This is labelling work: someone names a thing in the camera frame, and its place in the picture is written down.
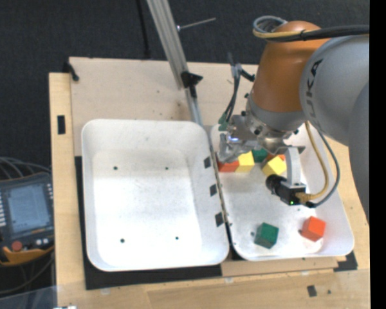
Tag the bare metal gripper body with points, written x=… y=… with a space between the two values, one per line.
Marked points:
x=248 y=133

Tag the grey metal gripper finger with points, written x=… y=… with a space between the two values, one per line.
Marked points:
x=224 y=152
x=238 y=150

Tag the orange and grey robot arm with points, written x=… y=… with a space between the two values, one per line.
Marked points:
x=286 y=76

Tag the red cube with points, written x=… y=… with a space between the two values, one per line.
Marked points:
x=228 y=166

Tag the yellow cube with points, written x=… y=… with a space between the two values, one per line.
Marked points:
x=274 y=166
x=246 y=163

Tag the green cube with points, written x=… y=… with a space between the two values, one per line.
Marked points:
x=260 y=155
x=266 y=235

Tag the orange cube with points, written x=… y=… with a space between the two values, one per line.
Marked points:
x=313 y=228
x=279 y=156

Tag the white plastic tray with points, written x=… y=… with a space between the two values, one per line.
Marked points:
x=148 y=198
x=254 y=201

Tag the pale brown flat board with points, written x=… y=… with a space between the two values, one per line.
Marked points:
x=122 y=89

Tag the black cylinder on white bracket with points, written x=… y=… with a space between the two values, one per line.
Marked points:
x=292 y=169

